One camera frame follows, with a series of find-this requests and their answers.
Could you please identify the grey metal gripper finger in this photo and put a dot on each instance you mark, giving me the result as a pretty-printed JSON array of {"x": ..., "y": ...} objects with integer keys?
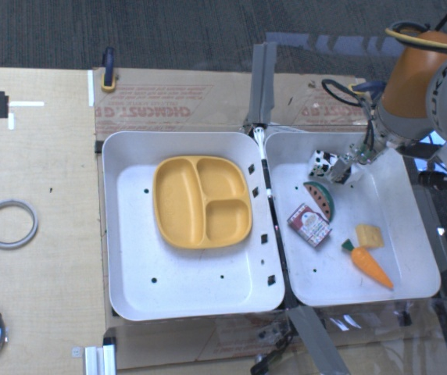
[
  {"x": 355, "y": 175},
  {"x": 338, "y": 170}
]

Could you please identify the white plastic tray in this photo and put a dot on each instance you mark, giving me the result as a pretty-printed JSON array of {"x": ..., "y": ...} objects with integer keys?
[
  {"x": 348, "y": 279},
  {"x": 192, "y": 279}
]

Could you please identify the red and green watermelon slice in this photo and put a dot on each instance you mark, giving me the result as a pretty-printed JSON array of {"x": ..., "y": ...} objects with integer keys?
[{"x": 322, "y": 199}]

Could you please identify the red and white carton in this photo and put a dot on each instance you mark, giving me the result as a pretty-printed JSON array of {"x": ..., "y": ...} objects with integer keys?
[{"x": 309, "y": 225}]

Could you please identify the black and white cow carton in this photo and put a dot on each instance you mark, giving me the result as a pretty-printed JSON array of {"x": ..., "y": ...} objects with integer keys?
[{"x": 319, "y": 164}]

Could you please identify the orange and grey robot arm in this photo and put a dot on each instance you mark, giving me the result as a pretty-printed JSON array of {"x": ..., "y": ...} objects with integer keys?
[{"x": 415, "y": 80}]

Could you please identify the orange carrot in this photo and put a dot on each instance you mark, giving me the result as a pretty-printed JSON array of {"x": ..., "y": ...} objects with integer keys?
[{"x": 368, "y": 266}]

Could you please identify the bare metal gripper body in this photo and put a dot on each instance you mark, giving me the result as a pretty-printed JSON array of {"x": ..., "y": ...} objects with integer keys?
[{"x": 360, "y": 151}]

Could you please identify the yellow divided plate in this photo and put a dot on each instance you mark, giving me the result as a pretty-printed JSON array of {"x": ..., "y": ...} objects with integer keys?
[{"x": 180, "y": 205}]

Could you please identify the brown cardboard board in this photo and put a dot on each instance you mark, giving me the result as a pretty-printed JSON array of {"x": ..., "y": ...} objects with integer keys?
[{"x": 176, "y": 104}]

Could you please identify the yellow cheese wedge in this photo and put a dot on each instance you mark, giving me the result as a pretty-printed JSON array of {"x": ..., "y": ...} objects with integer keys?
[{"x": 370, "y": 236}]

